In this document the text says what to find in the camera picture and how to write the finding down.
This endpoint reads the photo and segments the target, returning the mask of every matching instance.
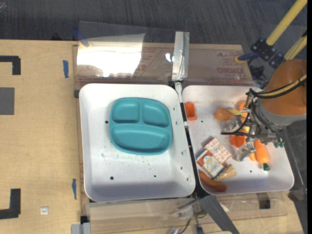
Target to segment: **yellow pole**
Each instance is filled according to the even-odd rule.
[[[298,55],[298,53],[307,45],[308,35],[301,37],[284,55],[285,60],[291,60]]]
[[[284,33],[287,27],[291,24],[291,22],[296,18],[299,12],[306,6],[308,0],[297,0],[281,22],[276,26],[270,36],[267,38],[266,43],[269,46],[273,46],[279,37]]]

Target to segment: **toy sausage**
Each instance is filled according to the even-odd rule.
[[[209,178],[204,172],[199,172],[199,178],[201,182],[207,185],[209,188],[214,189],[217,192],[224,192],[226,191],[226,185],[220,182],[213,181]]]

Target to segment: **black cable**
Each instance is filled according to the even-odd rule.
[[[222,135],[239,135],[239,136],[247,136],[247,137],[251,137],[251,138],[259,138],[259,137],[267,137],[269,136],[269,134],[258,134],[258,135],[251,135],[251,134],[247,134],[247,133],[227,133],[227,132],[221,132],[220,134]]]
[[[207,213],[205,213],[203,216],[198,216],[196,218],[204,218],[205,216],[207,216]]]
[[[277,98],[277,97],[286,95],[286,94],[290,93],[291,91],[295,90],[296,88],[298,88],[298,87],[304,85],[304,83],[307,82],[307,78],[305,78],[305,79],[303,79],[303,80],[298,80],[298,81],[299,81],[299,82],[298,82],[297,85],[295,85],[294,87],[291,87],[290,89],[288,89],[288,90],[286,90],[286,91],[284,91],[284,92],[282,92],[282,93],[280,93],[280,94],[277,94],[277,95],[266,96],[267,94],[270,94],[270,93],[273,93],[273,92],[277,92],[277,91],[279,91],[279,90],[281,90],[281,89],[284,89],[284,88],[290,86],[291,84],[293,84],[293,83],[295,83],[295,82],[297,82],[297,81],[294,81],[293,83],[290,83],[290,84],[288,84],[288,85],[285,85],[285,86],[280,87],[280,88],[278,88],[278,89],[274,89],[274,90],[269,91],[269,92],[266,92],[266,93],[257,93],[257,92],[255,92],[253,89],[250,89],[249,92],[246,93],[246,95],[250,95],[250,94],[251,94],[251,95],[253,95],[254,97],[257,97],[257,98],[260,98],[260,99],[272,99],[272,98]]]
[[[179,232],[179,234],[182,234],[183,232],[185,232],[186,231],[186,229],[189,227],[189,225],[190,225],[190,222],[191,222],[191,218],[187,221],[187,223],[186,223],[186,225],[185,225],[185,227],[184,227],[184,229],[181,231],[181,232]]]

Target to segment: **white tray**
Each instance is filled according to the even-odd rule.
[[[193,102],[196,108],[197,120],[188,121],[192,147],[195,156],[212,137],[216,137],[232,154],[226,164],[232,164],[237,175],[224,180],[227,190],[215,192],[202,184],[202,187],[212,195],[232,195],[289,190],[294,183],[293,172],[284,148],[275,148],[272,143],[266,145],[271,170],[263,171],[262,165],[246,157],[242,162],[234,160],[237,149],[230,144],[229,136],[221,135],[224,123],[214,118],[217,108],[235,108],[236,103],[246,99],[246,86],[199,86],[184,88],[184,102]]]
[[[158,100],[169,110],[173,139],[160,155],[117,150],[109,137],[110,110],[119,98]],[[165,85],[88,84],[79,93],[84,187],[96,202],[189,196],[195,178],[177,93]]]

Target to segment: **silver duct tape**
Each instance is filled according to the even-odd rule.
[[[175,33],[174,62],[172,69],[172,80],[184,80],[188,74],[190,50],[190,33]]]

